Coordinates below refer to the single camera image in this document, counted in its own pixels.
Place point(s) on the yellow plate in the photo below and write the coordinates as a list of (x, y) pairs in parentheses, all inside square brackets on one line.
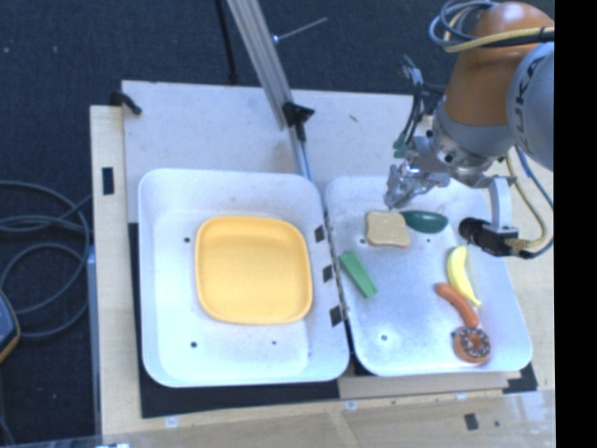
[(254, 269)]

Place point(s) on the black block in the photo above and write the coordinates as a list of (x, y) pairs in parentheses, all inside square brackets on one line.
[(297, 112)]

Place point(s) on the pale wood board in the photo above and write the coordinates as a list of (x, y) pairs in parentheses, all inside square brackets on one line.
[(108, 297)]

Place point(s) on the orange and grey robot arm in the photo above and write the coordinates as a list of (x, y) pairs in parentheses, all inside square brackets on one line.
[(485, 87)]

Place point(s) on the yellow banana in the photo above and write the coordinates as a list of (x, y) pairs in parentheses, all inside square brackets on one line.
[(459, 273)]

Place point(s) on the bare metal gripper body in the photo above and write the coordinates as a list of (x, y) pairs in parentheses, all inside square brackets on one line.
[(431, 159)]

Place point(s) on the dull metal gripper finger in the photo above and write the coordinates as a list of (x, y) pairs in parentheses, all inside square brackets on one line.
[(395, 185), (422, 186)]

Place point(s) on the white plastic tray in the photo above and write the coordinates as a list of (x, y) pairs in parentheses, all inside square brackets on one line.
[(410, 306), (172, 273)]

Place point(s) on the tan toy bread slice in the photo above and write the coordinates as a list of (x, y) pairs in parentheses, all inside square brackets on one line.
[(387, 229)]

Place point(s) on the dark green curved toy vegetable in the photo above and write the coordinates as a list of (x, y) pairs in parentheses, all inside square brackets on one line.
[(424, 222)]

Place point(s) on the black cylinder on white bracket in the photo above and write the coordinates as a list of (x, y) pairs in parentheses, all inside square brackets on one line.
[(487, 237)]

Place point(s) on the light green wedge block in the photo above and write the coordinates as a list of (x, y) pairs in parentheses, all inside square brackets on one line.
[(358, 273)]

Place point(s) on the brown sprinkled doughnut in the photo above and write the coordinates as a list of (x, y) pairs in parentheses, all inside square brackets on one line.
[(466, 350)]

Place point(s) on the orange sausage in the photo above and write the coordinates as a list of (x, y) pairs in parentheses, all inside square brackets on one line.
[(459, 303)]

